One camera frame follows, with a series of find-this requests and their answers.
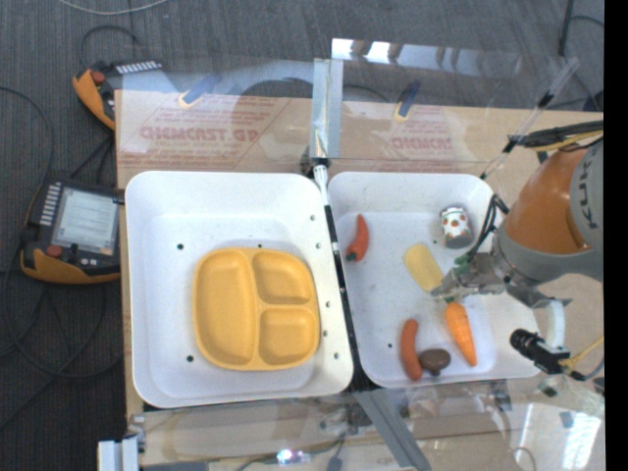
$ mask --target multimeter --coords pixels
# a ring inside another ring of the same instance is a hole
[[[72,78],[78,99],[109,129],[116,128],[116,89],[175,90],[168,81],[159,61],[105,63],[98,61]]]
[[[22,232],[21,265],[46,283],[84,285],[120,277],[118,201],[113,188],[47,180]]]

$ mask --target device screen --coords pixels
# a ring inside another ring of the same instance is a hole
[[[113,255],[118,205],[111,197],[65,187],[52,243],[104,255]]]

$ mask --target toy carrot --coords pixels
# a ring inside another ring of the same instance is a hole
[[[369,229],[366,226],[364,217],[360,214],[357,215],[355,238],[353,242],[346,249],[346,259],[355,260],[359,262],[369,247]]]
[[[445,309],[445,322],[460,352],[471,366],[478,364],[469,316],[464,305],[450,302]]]
[[[401,328],[399,346],[401,364],[407,376],[413,381],[418,381],[423,376],[423,367],[419,363],[415,345],[418,331],[419,323],[415,319],[406,320]]]

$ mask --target gray floor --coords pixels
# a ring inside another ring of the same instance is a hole
[[[130,2],[141,7],[159,0],[64,1],[0,0],[3,271],[10,267],[50,145],[53,174],[73,174],[91,183],[115,181],[112,152],[79,168],[112,137],[73,90],[71,79],[84,68],[82,62],[128,58],[136,51],[158,51],[171,62],[212,54],[311,62],[330,57],[334,38],[370,39],[576,57],[577,75],[551,109],[583,110],[588,98],[603,91],[604,0],[574,0],[562,51],[569,0],[170,0],[107,16],[87,10],[124,11]],[[131,28],[143,47],[133,49],[130,37],[117,29],[89,33],[95,26]],[[597,101],[600,108],[602,98]],[[119,438],[126,427],[122,365],[116,363],[122,348],[119,290],[115,285],[46,288],[18,271],[10,272],[7,288],[9,312],[29,326],[23,344],[50,371],[33,366],[10,346],[3,313],[0,467],[93,469],[96,442]],[[30,325],[33,315],[37,319]],[[84,342],[87,348],[65,374],[52,375]],[[85,378],[66,375],[101,369]]]

